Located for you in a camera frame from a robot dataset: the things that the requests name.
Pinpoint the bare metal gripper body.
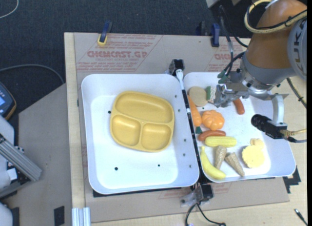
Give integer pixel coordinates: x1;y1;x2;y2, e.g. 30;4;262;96
216;71;276;100

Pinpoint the green and beige wafer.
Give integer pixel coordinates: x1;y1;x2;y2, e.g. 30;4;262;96
205;85;217;104

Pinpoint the red sausage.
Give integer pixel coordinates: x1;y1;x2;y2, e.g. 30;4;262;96
233;98;245;115

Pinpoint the orange pumpkin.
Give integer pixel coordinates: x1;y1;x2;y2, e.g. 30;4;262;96
201;109;225;131

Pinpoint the tan round biscuit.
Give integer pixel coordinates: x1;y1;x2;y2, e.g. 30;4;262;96
188;86;209;107

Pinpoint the orange carrot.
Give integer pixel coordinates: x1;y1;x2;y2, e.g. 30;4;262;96
187;95;203;134

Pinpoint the thin black and white rod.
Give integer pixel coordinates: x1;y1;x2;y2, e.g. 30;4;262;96
175;69;203;185

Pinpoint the orange sausage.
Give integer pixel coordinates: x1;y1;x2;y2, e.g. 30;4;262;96
197;129;227;142

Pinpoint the yellow corn cob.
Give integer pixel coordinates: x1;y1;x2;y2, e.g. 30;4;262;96
204;136;237;148

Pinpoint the white plastic tray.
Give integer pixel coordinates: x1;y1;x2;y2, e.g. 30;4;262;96
80;73;200;195
182;72;297;184

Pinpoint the beige ice cream cone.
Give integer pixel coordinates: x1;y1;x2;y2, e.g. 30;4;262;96
224;152;245;177
214;145;228;170

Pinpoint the yellow banana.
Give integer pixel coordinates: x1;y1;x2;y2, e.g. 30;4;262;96
199;145;227;180

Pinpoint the yellow divided plate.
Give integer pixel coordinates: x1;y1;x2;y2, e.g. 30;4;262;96
109;90;176;153

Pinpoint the brown cardboard board red print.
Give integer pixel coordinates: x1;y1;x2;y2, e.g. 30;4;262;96
73;32;291;223

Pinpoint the black cylinder on white bracket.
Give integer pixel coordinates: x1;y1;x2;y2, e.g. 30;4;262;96
251;92;290;140

